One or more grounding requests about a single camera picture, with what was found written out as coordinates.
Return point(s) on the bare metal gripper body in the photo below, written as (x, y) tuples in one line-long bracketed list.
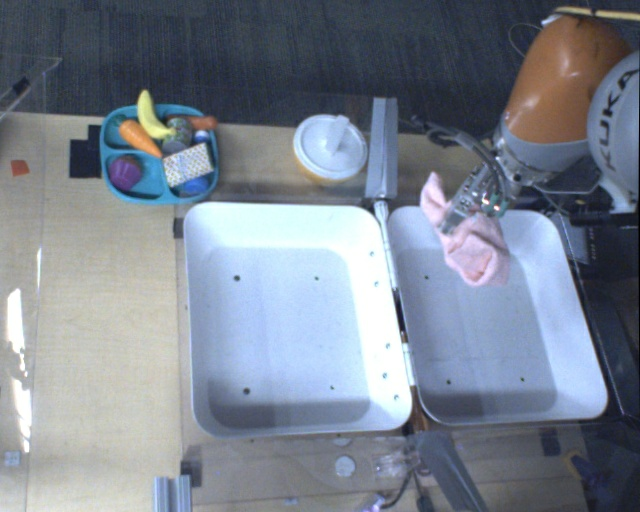
[(482, 192)]

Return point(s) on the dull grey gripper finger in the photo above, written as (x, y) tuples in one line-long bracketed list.
[(451, 221)]

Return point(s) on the pink cloth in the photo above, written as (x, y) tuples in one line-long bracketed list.
[(477, 255)]

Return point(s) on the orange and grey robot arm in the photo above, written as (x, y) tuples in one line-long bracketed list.
[(555, 85)]

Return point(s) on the thin black and white rod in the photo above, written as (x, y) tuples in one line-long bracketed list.
[(391, 255)]

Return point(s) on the white plastic tray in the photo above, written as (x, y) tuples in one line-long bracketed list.
[(295, 320), (500, 350)]

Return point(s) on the yellow cup with white lid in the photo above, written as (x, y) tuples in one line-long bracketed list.
[(330, 145)]

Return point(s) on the blue bottle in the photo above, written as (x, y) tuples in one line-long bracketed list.
[(195, 186)]

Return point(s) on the small white and blue can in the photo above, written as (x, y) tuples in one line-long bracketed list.
[(201, 137)]

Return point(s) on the orange-brown sausage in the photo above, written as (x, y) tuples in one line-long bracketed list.
[(205, 122)]

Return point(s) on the white patterned carton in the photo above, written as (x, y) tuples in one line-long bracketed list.
[(189, 164)]

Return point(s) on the green can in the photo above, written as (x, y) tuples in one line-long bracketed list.
[(179, 135)]

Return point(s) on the blue divided plate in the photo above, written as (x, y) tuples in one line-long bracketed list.
[(150, 185)]

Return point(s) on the yellow banana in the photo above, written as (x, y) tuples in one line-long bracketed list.
[(147, 117)]

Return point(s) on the orange carrot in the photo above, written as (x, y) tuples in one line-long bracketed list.
[(140, 137)]

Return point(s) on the purple grapes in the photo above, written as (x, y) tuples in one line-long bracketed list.
[(125, 173)]

